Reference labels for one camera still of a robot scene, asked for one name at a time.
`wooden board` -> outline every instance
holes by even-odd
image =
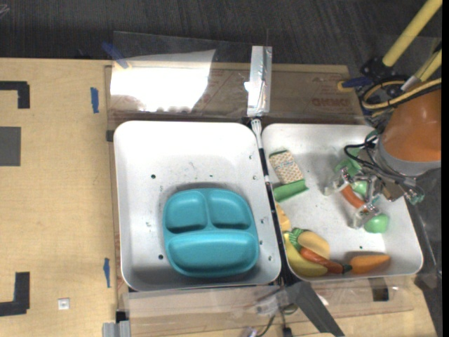
[[[22,130],[21,165],[0,167],[0,301],[13,299],[16,272],[30,272],[31,289],[26,315],[0,317],[0,336],[101,336],[115,320],[107,63],[0,59],[0,80],[31,88],[22,110],[15,91],[0,91],[0,126]],[[58,310],[59,298],[70,309]]]

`blue tape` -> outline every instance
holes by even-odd
[[[351,87],[359,87],[359,86],[366,86],[373,83],[373,80],[371,80],[369,77],[355,77],[353,79],[347,80],[342,84],[342,87],[345,88],[351,88]]]
[[[95,87],[91,87],[91,103],[92,103],[93,113],[97,114],[98,112],[100,112],[98,110],[98,105],[99,105],[98,90]]]
[[[111,277],[110,277],[111,268],[109,267],[109,259],[108,258],[105,258],[105,263],[103,264],[103,271],[105,271],[107,288],[110,289],[111,288]]]
[[[106,41],[101,43],[101,47],[106,53],[111,56],[122,68],[128,68],[128,63],[124,60],[122,53],[112,44],[108,44]]]

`metal bracket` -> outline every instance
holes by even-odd
[[[118,324],[114,322],[104,323],[102,337],[131,337],[129,321],[121,321]]]
[[[392,67],[386,66],[382,62],[382,58],[376,57],[366,62],[361,68],[360,72],[371,78],[374,82],[397,75]]]
[[[380,211],[376,206],[372,204],[363,205],[352,215],[351,227],[355,229],[362,228],[371,218],[379,213]]]
[[[270,88],[272,84],[272,48],[253,46],[251,53],[250,81],[246,82],[249,117],[262,116],[269,112]]]
[[[329,183],[324,187],[324,195],[330,196],[331,194],[339,192],[352,182],[353,180],[348,173],[348,168],[342,167],[334,174]]]

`toy carrot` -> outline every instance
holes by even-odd
[[[362,255],[353,257],[349,264],[352,266],[352,273],[359,275],[380,267],[390,259],[389,255]]]
[[[344,196],[344,198],[352,205],[354,206],[356,209],[361,208],[365,202],[362,199],[359,199],[357,197],[357,195],[354,193],[354,191],[352,190],[351,185],[346,186],[342,191],[341,191],[342,195]]]
[[[318,263],[319,265],[326,267],[330,273],[340,275],[351,270],[350,265],[342,265],[340,263],[328,260],[327,258],[320,256],[319,254],[313,252],[311,249],[308,249],[307,247],[303,246],[301,247],[300,255],[304,257],[306,260]]]

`teal divided plate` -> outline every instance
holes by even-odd
[[[163,209],[168,261],[179,273],[198,278],[239,275],[259,258],[259,239],[248,202],[215,188],[175,193]]]

